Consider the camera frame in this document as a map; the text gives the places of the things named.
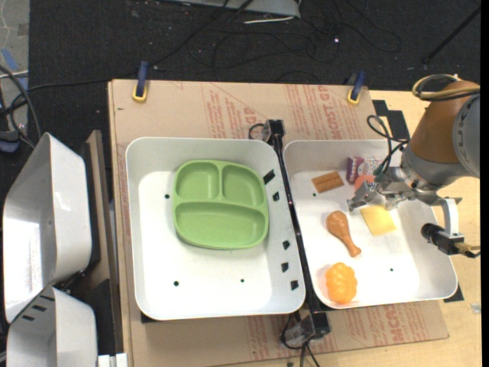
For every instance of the yellow cheese slice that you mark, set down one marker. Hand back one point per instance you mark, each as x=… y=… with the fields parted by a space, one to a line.
x=380 y=222

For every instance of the brown cardboard board red print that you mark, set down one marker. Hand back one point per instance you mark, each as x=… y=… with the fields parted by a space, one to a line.
x=183 y=109

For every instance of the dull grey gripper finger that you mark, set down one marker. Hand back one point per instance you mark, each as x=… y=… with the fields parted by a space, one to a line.
x=361 y=199
x=393 y=202

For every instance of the white plastic tray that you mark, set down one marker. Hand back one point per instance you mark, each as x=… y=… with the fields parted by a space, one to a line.
x=214 y=281
x=397 y=266

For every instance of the black cylinder on white bracket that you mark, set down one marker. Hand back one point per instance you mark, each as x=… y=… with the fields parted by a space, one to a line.
x=439 y=236

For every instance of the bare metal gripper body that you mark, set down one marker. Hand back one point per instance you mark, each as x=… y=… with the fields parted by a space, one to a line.
x=397 y=182

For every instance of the brown chicken drumstick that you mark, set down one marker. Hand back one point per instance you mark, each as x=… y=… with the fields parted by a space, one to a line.
x=338 y=226

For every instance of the thin black rod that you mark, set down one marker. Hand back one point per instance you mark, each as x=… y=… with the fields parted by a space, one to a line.
x=296 y=220

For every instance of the green divided plate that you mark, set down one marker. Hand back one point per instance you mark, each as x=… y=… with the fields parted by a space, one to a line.
x=217 y=220

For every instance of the purple and white carton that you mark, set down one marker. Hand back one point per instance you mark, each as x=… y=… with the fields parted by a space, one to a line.
x=357 y=168

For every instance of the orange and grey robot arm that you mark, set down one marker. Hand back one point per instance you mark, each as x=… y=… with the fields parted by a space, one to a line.
x=439 y=136

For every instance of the orange grapes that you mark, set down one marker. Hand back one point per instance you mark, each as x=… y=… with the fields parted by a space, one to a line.
x=341 y=283

